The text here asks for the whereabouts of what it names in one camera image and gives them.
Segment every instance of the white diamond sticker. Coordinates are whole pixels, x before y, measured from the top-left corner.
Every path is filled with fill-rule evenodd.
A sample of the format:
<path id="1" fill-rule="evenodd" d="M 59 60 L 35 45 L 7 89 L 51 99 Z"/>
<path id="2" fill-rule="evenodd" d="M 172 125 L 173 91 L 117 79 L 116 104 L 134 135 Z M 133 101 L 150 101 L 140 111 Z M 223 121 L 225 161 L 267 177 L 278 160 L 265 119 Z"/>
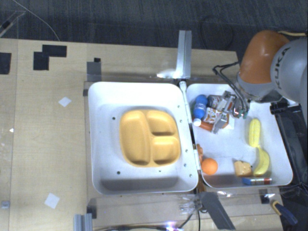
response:
<path id="1" fill-rule="evenodd" d="M 58 103 L 63 107 L 66 107 L 72 100 L 67 97 L 62 98 Z"/>
<path id="2" fill-rule="evenodd" d="M 58 202 L 59 202 L 60 198 L 57 197 L 56 195 L 50 193 L 48 194 L 47 199 L 45 200 L 45 205 L 49 206 L 50 208 L 55 209 Z"/>

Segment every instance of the plastic bottle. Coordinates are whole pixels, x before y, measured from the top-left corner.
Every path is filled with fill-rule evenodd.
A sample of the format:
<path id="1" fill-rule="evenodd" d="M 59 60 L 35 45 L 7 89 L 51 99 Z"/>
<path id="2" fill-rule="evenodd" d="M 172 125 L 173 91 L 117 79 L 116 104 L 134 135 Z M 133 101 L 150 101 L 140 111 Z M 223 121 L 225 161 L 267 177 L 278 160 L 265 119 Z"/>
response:
<path id="1" fill-rule="evenodd" d="M 197 127 L 201 125 L 201 119 L 205 116 L 206 105 L 207 98 L 205 95 L 199 95 L 196 97 L 196 103 L 193 109 L 193 124 Z"/>

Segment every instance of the orange fruit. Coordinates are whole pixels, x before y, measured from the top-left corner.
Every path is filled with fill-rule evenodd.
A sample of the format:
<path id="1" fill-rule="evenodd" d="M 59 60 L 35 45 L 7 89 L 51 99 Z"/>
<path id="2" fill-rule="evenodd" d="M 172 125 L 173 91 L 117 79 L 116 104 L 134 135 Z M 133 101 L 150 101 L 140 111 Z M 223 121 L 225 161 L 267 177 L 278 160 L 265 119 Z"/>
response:
<path id="1" fill-rule="evenodd" d="M 207 175 L 214 175 L 218 169 L 218 163 L 213 158 L 206 158 L 201 163 L 201 169 Z"/>

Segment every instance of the yellow divided plate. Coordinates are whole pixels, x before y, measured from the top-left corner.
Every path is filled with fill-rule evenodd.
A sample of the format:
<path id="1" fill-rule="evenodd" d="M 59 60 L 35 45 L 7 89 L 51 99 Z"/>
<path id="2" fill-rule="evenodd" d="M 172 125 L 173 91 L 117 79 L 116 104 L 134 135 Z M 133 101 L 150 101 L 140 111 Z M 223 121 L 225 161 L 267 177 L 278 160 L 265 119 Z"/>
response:
<path id="1" fill-rule="evenodd" d="M 137 167 L 172 164 L 180 157 L 180 138 L 175 120 L 158 110 L 132 110 L 120 121 L 124 158 Z"/>

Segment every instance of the banana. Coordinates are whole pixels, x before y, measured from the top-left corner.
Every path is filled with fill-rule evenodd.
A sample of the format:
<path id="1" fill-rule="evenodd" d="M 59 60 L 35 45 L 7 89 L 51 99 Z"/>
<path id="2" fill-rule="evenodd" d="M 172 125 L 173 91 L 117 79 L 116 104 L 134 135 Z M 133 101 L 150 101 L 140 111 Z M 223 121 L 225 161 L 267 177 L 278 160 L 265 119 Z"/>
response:
<path id="1" fill-rule="evenodd" d="M 249 126 L 249 145 L 258 148 L 259 164 L 254 170 L 254 176 L 262 176 L 266 173 L 270 166 L 269 154 L 264 151 L 259 145 L 261 131 L 261 123 L 258 119 L 252 119 Z"/>
<path id="2" fill-rule="evenodd" d="M 270 156 L 259 145 L 257 148 L 259 150 L 259 164 L 254 170 L 254 176 L 262 176 L 266 173 L 270 166 Z"/>

